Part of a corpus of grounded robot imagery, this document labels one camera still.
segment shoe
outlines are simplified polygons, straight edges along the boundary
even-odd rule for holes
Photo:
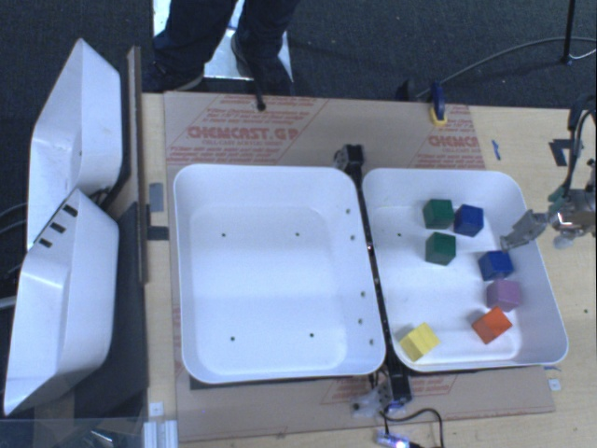
[[[143,72],[143,92],[163,93],[165,91],[184,91],[195,88],[201,83],[203,72],[172,73],[158,62],[153,62]]]
[[[236,57],[236,67],[243,77],[252,78],[257,90],[257,99],[260,94],[276,96],[294,96],[294,85],[290,75],[278,57],[275,58],[249,58],[244,55],[243,48],[234,34],[232,37],[232,52]]]

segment person's leg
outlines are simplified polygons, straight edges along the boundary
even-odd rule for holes
[[[245,0],[237,30],[247,58],[276,58],[301,0]]]
[[[153,40],[166,72],[199,74],[214,56],[237,0],[172,0],[166,28]]]

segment yellow cube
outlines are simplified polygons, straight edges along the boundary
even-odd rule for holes
[[[401,341],[400,345],[413,362],[439,345],[439,338],[431,328],[423,322],[416,329],[411,330]]]

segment wooden table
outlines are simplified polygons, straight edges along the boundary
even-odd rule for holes
[[[161,95],[143,95],[146,183],[166,184],[164,159],[164,108]],[[479,144],[487,169],[512,176],[520,185],[527,205],[547,209],[547,196],[560,185],[565,169],[557,167],[548,142],[565,139],[568,112],[558,109],[471,107]],[[594,127],[584,131],[585,152],[573,187],[584,187],[588,169],[582,164],[595,154]],[[499,145],[501,159],[493,151]],[[168,225],[167,211],[152,218],[154,225]],[[595,302],[595,240],[585,236],[573,247],[556,250],[555,231],[548,228],[538,244],[559,304],[569,338],[569,352],[558,370],[546,371],[562,389],[555,391],[555,413],[445,423],[447,447],[494,446],[593,446],[597,440],[597,348]],[[146,285],[146,317],[149,346],[149,402],[163,402],[165,418],[175,419],[174,353],[170,252],[167,241],[148,245],[149,282]],[[437,424],[404,425],[394,431],[422,446],[438,445]],[[370,428],[181,444],[185,447],[234,448],[351,448],[375,446]]]

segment orange block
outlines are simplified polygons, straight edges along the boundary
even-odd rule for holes
[[[473,329],[480,336],[484,343],[489,343],[502,335],[512,327],[512,322],[504,315],[499,307],[493,307],[491,311],[473,323]]]

